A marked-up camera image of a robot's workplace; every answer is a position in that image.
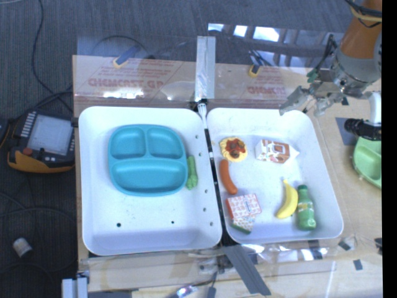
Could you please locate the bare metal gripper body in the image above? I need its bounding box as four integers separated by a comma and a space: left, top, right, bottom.
310, 68, 378, 101

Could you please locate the white and brown carton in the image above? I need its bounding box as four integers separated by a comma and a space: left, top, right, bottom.
254, 138, 301, 165

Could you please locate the green divided plate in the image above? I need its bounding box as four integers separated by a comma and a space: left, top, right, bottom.
352, 135, 383, 190

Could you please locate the yellow toy spaghetti with sauce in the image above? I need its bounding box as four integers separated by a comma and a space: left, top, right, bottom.
218, 136, 249, 163

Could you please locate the white plastic tray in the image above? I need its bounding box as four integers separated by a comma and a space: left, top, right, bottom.
205, 107, 344, 245
78, 106, 223, 256

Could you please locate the yellow banana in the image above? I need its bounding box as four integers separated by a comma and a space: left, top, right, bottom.
275, 178, 300, 220

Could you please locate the orange toy sausage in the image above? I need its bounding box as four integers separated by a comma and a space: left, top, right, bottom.
219, 159, 239, 196

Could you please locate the green bottle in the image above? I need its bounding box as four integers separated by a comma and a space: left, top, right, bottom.
295, 184, 318, 232

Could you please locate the red and white packet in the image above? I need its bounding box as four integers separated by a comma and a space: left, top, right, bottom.
225, 192, 262, 220

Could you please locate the green toy vegetable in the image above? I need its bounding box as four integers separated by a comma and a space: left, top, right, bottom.
185, 155, 199, 191

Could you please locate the toy sandwich slice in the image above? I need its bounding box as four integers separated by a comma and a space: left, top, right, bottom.
229, 215, 257, 236

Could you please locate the brown cardboard board red print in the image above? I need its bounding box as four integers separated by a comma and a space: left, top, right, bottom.
71, 54, 383, 292

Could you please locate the blue divided plate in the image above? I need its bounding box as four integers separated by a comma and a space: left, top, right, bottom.
107, 124, 189, 197

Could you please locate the small grey can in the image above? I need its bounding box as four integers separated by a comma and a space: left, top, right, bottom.
12, 237, 33, 258

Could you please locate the black cylinder on white bracket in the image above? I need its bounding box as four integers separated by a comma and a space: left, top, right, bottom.
343, 91, 383, 142

